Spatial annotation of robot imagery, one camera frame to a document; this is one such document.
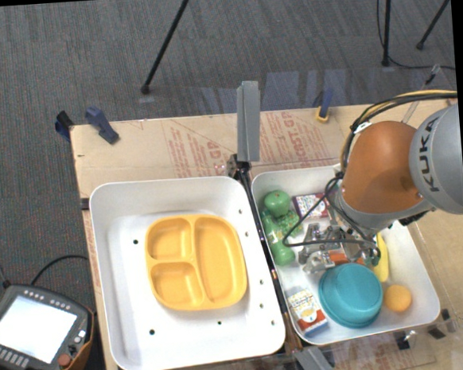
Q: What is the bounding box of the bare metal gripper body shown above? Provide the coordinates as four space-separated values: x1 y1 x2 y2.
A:
317 219 383 272

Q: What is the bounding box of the white plastic tray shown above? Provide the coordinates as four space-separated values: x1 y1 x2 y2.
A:
249 158 445 351
87 169 290 370

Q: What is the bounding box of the green apple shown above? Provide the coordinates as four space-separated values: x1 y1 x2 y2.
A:
263 189 293 219

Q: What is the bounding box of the orange ball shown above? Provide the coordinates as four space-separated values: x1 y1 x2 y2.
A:
382 282 414 315

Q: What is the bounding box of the purple printed carton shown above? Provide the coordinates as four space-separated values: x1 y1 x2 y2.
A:
291 191 332 221

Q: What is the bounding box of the black block with thin wires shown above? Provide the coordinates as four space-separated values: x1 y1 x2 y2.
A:
225 153 252 178

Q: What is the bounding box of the orange carrot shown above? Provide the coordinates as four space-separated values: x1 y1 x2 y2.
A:
327 248 367 268

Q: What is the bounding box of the black tripod leg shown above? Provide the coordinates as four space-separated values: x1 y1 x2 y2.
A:
132 0 202 95
375 0 403 68
411 0 455 52

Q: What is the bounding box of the yellow divided plate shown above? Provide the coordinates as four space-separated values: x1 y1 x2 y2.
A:
142 210 251 316

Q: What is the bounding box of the white and orange carton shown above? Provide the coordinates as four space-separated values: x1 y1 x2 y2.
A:
284 285 331 339

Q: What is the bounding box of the teal bowl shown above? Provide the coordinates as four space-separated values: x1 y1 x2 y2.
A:
315 259 387 332

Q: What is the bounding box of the brown cardboard board red print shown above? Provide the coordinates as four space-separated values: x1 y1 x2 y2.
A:
69 94 463 370

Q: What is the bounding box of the green bottle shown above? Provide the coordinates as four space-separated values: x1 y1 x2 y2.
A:
259 208 307 269

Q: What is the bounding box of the yellow banana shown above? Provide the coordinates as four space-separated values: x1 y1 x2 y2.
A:
368 231 392 285

